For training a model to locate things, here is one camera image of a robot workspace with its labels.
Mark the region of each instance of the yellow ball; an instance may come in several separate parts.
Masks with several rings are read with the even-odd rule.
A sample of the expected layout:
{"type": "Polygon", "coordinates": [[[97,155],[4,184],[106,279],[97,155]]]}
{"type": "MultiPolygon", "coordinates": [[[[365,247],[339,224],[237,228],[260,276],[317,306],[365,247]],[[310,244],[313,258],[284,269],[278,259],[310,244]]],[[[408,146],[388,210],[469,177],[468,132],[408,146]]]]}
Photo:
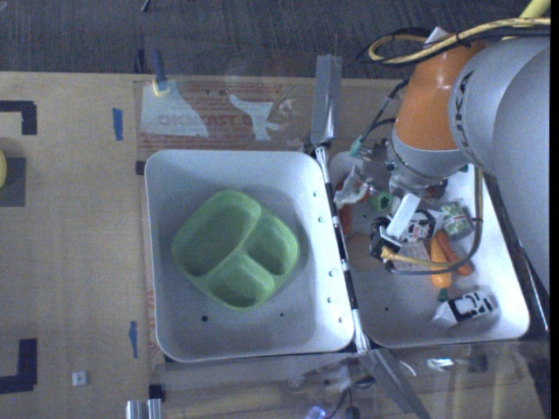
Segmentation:
{"type": "Polygon", "coordinates": [[[3,154],[2,149],[0,149],[0,188],[6,183],[7,173],[8,163],[6,162],[6,156],[3,154]]]}

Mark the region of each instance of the green divided plate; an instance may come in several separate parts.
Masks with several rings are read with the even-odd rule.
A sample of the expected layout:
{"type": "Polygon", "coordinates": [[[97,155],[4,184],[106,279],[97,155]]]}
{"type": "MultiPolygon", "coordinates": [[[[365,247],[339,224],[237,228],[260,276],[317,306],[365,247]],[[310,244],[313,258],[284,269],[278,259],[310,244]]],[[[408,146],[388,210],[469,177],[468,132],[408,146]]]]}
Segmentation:
{"type": "Polygon", "coordinates": [[[223,306],[248,311],[266,302],[299,258],[299,241],[269,209],[247,194],[210,197],[173,238],[175,264],[223,306]]]}

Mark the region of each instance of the green bowl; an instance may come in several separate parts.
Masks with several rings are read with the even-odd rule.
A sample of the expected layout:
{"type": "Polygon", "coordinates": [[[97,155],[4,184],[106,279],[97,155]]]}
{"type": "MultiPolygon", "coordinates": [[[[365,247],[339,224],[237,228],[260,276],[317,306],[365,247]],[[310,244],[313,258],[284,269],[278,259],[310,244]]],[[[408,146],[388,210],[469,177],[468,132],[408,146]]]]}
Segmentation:
{"type": "Polygon", "coordinates": [[[210,197],[171,244],[177,267],[200,290],[236,311],[265,303],[299,259],[299,241],[269,209],[228,189],[210,197]]]}

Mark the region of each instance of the wooden surface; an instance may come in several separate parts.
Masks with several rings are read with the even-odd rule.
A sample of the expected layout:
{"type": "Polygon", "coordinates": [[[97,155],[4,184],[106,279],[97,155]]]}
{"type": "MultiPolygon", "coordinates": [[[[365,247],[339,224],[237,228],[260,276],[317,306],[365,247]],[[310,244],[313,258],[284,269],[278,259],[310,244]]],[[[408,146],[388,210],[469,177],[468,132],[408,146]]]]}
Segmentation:
{"type": "MultiPolygon", "coordinates": [[[[148,398],[153,306],[145,278],[142,177],[135,173],[134,97],[135,82],[146,79],[0,74],[0,100],[38,106],[36,136],[21,135],[18,113],[0,113],[0,148],[27,160],[25,206],[0,208],[0,376],[13,372],[18,340],[38,339],[38,384],[32,392],[0,395],[3,419],[120,418],[127,400],[148,398]],[[123,113],[122,141],[115,137],[113,108],[123,113]],[[138,358],[128,336],[132,321],[138,358]],[[77,371],[87,371],[85,387],[72,386],[77,371]]],[[[384,92],[349,109],[357,126],[366,125],[392,84],[353,84],[358,93],[373,93],[368,86],[384,92]]],[[[346,83],[346,91],[353,84],[346,83]]],[[[444,380],[440,386],[440,379],[422,378],[414,386],[441,417],[543,417],[526,362],[507,362],[497,361],[506,371],[497,368],[481,384],[453,379],[446,390],[444,380]]],[[[318,398],[314,388],[301,392],[285,383],[206,385],[203,393],[182,391],[180,383],[170,390],[164,404],[169,417],[304,417],[318,398]]],[[[373,390],[357,400],[369,415],[362,417],[411,417],[399,415],[385,393],[373,390]]]]}

